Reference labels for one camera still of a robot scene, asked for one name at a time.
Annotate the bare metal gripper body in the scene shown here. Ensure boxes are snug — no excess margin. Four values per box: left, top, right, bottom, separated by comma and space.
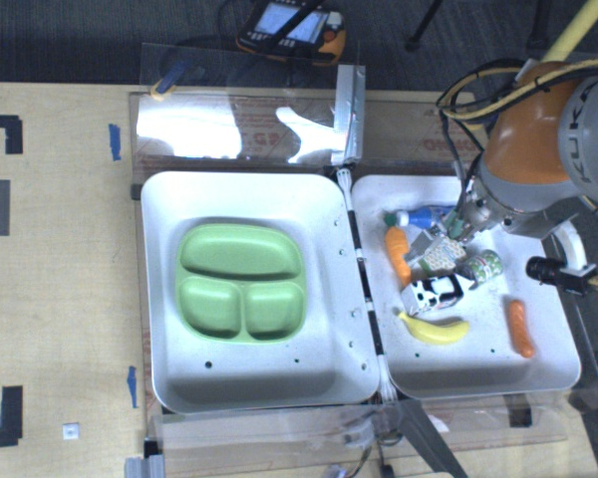
445, 186, 518, 244

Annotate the orange carrot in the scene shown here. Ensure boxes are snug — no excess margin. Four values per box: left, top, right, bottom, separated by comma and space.
383, 225, 414, 289

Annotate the green dotted white carton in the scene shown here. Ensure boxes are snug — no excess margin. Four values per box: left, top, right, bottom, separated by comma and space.
418, 236, 468, 278

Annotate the blue and white bottle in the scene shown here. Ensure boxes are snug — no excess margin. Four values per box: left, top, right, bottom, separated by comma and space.
382, 204, 457, 230

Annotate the green patterned can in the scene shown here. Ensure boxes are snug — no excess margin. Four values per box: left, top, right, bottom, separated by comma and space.
456, 248, 505, 289

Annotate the black and white cow carton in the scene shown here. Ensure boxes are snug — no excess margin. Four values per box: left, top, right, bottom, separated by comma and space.
400, 272, 479, 317

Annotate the yellow banana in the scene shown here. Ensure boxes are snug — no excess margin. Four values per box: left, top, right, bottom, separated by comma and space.
397, 310, 471, 346

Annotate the orange sausage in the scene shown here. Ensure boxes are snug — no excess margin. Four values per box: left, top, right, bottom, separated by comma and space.
507, 299, 536, 359

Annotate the white plastic tray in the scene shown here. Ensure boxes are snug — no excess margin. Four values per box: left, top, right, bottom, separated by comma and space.
350, 173, 583, 400
140, 170, 382, 414

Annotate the green divided plate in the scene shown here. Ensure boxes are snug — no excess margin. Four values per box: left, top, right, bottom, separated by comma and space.
174, 222, 309, 345

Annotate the black cylinder on white bracket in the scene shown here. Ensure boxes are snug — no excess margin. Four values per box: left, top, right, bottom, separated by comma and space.
525, 219, 598, 298

